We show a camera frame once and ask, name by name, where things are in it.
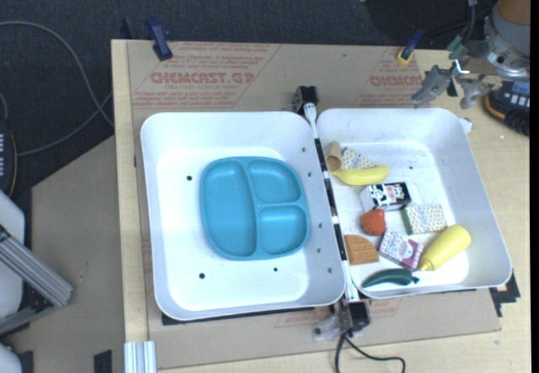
blue plate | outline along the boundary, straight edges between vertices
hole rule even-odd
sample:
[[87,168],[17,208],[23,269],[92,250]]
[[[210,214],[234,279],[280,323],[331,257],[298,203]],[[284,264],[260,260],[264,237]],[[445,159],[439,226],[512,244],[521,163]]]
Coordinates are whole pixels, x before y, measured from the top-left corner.
[[268,157],[227,157],[200,180],[206,237],[220,255],[237,260],[297,252],[310,232],[302,183],[294,169]]

toy banana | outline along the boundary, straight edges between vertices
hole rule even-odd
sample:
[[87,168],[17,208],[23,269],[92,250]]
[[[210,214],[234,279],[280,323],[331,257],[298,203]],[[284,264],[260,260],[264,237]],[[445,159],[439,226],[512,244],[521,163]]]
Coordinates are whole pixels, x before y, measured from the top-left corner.
[[361,285],[364,288],[381,283],[394,283],[395,285],[406,286],[410,283],[418,283],[419,279],[412,276],[410,269],[384,269],[368,277]]
[[389,167],[378,165],[374,168],[363,169],[338,169],[331,172],[331,175],[339,178],[343,183],[351,186],[367,186],[383,181],[389,174]]

wire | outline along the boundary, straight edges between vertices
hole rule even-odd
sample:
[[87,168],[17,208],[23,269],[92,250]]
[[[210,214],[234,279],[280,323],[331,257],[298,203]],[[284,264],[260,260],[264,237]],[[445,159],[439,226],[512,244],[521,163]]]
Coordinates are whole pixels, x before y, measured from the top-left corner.
[[98,108],[98,111],[101,113],[101,115],[104,117],[105,120],[107,120],[107,122],[109,123],[109,125],[111,125],[113,128],[115,127],[115,124],[114,122],[109,118],[109,116],[104,112],[103,110],[103,107],[104,105],[103,104],[100,104],[97,100],[97,98],[95,97],[95,94],[93,93],[93,89],[92,89],[92,86],[90,85],[90,81],[88,80],[88,77],[86,76],[86,72],[84,71],[84,68],[83,68],[83,64],[80,62],[80,60],[78,59],[77,57],[77,54],[75,53],[75,51],[73,50],[73,48],[66,42],[66,40],[64,40],[57,32],[55,32],[54,30],[51,30],[41,24],[37,24],[37,23],[31,23],[30,21],[3,21],[0,23],[0,27],[5,27],[5,26],[27,26],[27,27],[34,27],[34,28],[37,28],[37,29],[41,29],[41,30],[44,30],[45,32],[47,32],[48,34],[54,36],[55,38],[57,38],[68,50],[69,52],[71,53],[71,55],[73,56],[73,59],[75,59],[75,62],[77,63],[77,66],[78,66],[78,69],[80,70],[81,74],[83,75],[83,79],[84,79],[84,82],[86,83],[86,87],[90,93],[90,96],[92,97],[92,100],[93,100],[93,103],[95,104],[95,106]]
[[[83,79],[84,79],[86,87],[87,87],[87,89],[88,89],[88,91],[90,93],[90,96],[92,97],[92,100],[95,103],[95,106],[97,107],[97,110],[92,115],[90,115],[79,127],[75,128],[73,131],[71,131],[67,135],[63,136],[62,138],[60,138],[60,139],[58,139],[56,141],[53,141],[53,142],[51,142],[49,144],[46,144],[46,145],[44,145],[42,147],[37,147],[37,148],[35,148],[33,150],[28,150],[27,152],[20,152],[20,153],[17,154],[18,157],[28,156],[28,155],[31,155],[31,154],[34,154],[34,153],[37,153],[37,152],[43,152],[44,150],[48,150],[49,148],[57,146],[61,142],[64,142],[65,140],[68,140],[69,138],[71,138],[72,136],[77,134],[80,130],[82,130],[88,123],[90,123],[90,121],[92,121],[99,114],[101,114],[104,117],[104,119],[107,120],[107,122],[113,128],[115,127],[114,122],[104,112],[104,106],[107,104],[107,102],[109,102],[110,98],[112,97],[112,93],[109,93],[107,95],[107,97],[104,99],[103,103],[100,104],[98,102],[97,98],[95,97],[95,94],[93,93],[93,89],[92,89],[92,86],[90,85],[90,81],[88,80],[86,72],[84,71],[83,64],[80,62],[80,60],[77,57],[77,54],[75,53],[73,48],[58,33],[56,33],[55,31],[53,31],[51,29],[48,29],[47,27],[45,27],[45,26],[43,26],[41,24],[31,23],[31,22],[28,22],[28,21],[4,21],[4,22],[0,23],[0,27],[3,27],[3,26],[28,26],[28,27],[34,27],[34,28],[37,28],[37,29],[44,30],[48,34],[50,34],[50,35],[54,36],[55,38],[57,38],[69,50],[69,52],[71,53],[71,55],[75,59],[75,62],[77,63],[77,66],[78,66],[78,69],[80,70],[80,72],[83,75]],[[3,101],[4,114],[5,114],[5,118],[7,119],[8,118],[8,104],[6,103],[6,100],[5,100],[5,98],[3,97],[3,95],[1,93],[0,93],[0,99]]]
[[345,333],[342,333],[340,336],[339,336],[339,341],[337,342],[337,349],[335,350],[335,371],[336,373],[340,373],[340,369],[339,369],[339,356],[340,356],[340,352],[343,348],[343,344],[344,344],[344,341],[346,341],[352,348],[354,348],[357,352],[359,352],[360,354],[362,354],[363,356],[365,356],[366,358],[370,359],[370,360],[374,360],[374,361],[400,361],[402,364],[403,364],[403,369],[401,370],[401,373],[404,373],[406,371],[406,362],[404,361],[403,358],[401,358],[400,356],[389,356],[389,357],[376,357],[376,356],[372,356],[372,355],[369,355],[367,354],[366,352],[364,352],[363,350],[361,350],[360,348],[358,348],[349,338],[348,336],[346,335],[348,332],[345,332]]

blue clip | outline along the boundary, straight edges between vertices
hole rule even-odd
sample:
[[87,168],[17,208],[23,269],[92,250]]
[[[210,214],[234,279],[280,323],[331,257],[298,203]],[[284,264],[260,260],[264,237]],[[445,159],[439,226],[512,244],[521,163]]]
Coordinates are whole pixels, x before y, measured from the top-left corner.
[[155,41],[153,50],[159,60],[163,61],[172,58],[172,51],[168,48],[161,22],[155,17],[148,17],[144,24],[146,25],[146,32]]

yellow banana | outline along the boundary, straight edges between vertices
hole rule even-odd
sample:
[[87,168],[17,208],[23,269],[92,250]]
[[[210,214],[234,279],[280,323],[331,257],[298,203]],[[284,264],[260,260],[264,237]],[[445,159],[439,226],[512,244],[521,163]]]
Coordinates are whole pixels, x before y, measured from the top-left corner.
[[380,183],[388,174],[389,167],[386,165],[363,169],[338,169],[331,172],[331,175],[351,186],[367,186],[368,184]]

